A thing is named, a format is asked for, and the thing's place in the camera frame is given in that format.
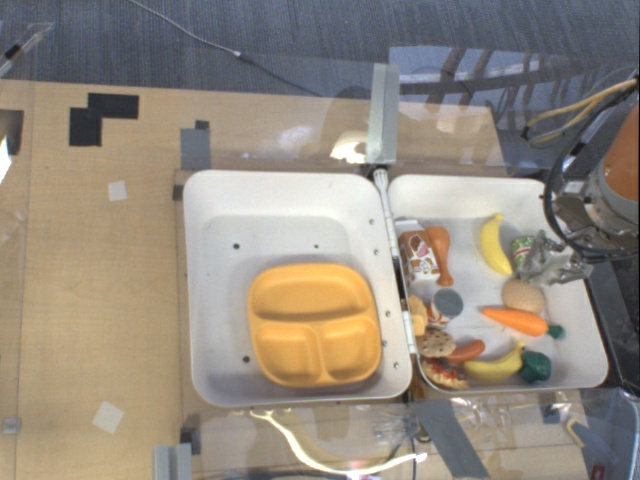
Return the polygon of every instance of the yellow divided plate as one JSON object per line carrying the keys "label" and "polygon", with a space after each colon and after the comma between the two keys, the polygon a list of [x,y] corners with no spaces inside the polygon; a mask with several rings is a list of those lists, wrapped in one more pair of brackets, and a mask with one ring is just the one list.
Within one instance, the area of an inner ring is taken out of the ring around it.
{"label": "yellow divided plate", "polygon": [[380,363],[376,306],[365,279],[333,263],[265,270],[249,290],[249,327],[263,373],[288,387],[335,386]]}

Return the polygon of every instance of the wooden table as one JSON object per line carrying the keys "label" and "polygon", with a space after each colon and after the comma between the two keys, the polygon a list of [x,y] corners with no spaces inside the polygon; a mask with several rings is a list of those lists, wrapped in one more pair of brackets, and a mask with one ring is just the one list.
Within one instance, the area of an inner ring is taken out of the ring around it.
{"label": "wooden table", "polygon": [[[69,109],[86,107],[89,92],[139,95],[139,118],[104,119],[102,147],[70,147]],[[28,215],[24,278],[12,268],[2,280],[14,287],[24,281],[24,290],[14,289],[18,312],[3,314],[0,330],[0,407],[3,417],[17,410],[22,419],[17,446],[1,436],[0,476],[151,478],[153,447],[175,445],[186,414],[198,406],[197,399],[183,400],[181,387],[189,373],[181,366],[180,223],[172,200],[180,130],[209,121],[215,167],[349,172],[357,166],[329,155],[345,132],[366,131],[368,103],[2,81],[0,108],[25,110],[22,152],[0,186],[0,201]],[[399,156],[408,169],[505,174],[486,109],[435,110],[402,104]],[[117,181],[125,182],[127,198],[111,202],[108,184]],[[124,411],[114,434],[92,425],[103,401]],[[256,463],[268,460],[274,440],[273,432],[261,432]],[[216,453],[231,465],[241,441],[234,435]],[[555,458],[549,449],[514,448],[490,460],[498,473],[529,457],[545,471],[562,464],[582,478],[575,446],[556,446]],[[448,478],[441,462],[431,464],[430,474]],[[501,477],[515,478],[508,471]]]}

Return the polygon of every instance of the white label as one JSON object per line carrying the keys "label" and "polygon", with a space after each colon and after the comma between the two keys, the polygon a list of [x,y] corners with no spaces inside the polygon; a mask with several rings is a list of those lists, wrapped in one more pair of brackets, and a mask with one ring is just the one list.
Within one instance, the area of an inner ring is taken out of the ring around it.
{"label": "white label", "polygon": [[124,181],[109,183],[109,201],[124,201],[127,198],[127,186]]}
{"label": "white label", "polygon": [[109,434],[114,434],[118,429],[118,425],[120,425],[122,416],[124,416],[122,409],[118,409],[109,402],[102,402],[95,418],[93,418],[93,424],[99,429],[109,432]]}

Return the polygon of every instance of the yellow banana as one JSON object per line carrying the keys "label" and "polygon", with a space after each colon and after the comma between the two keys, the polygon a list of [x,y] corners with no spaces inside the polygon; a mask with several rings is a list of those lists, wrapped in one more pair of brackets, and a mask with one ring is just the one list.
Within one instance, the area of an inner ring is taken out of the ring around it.
{"label": "yellow banana", "polygon": [[480,247],[484,259],[493,270],[500,274],[510,276],[513,274],[513,268],[511,268],[509,258],[507,258],[507,255],[500,246],[501,220],[502,214],[497,213],[493,219],[482,226],[482,230],[480,231]]}
{"label": "yellow banana", "polygon": [[516,346],[500,359],[495,361],[465,361],[462,363],[464,371],[473,379],[487,382],[503,380],[515,375],[522,369],[522,356],[520,352],[524,348],[523,341],[516,341]]}

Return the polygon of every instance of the green vegetable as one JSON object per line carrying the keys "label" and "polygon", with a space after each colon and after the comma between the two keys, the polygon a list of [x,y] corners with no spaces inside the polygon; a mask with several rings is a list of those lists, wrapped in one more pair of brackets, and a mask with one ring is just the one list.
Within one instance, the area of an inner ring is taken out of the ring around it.
{"label": "green vegetable", "polygon": [[554,340],[557,340],[564,336],[564,329],[559,325],[550,325],[547,334]]}
{"label": "green vegetable", "polygon": [[522,352],[522,364],[520,376],[529,384],[551,377],[551,360],[541,352]]}

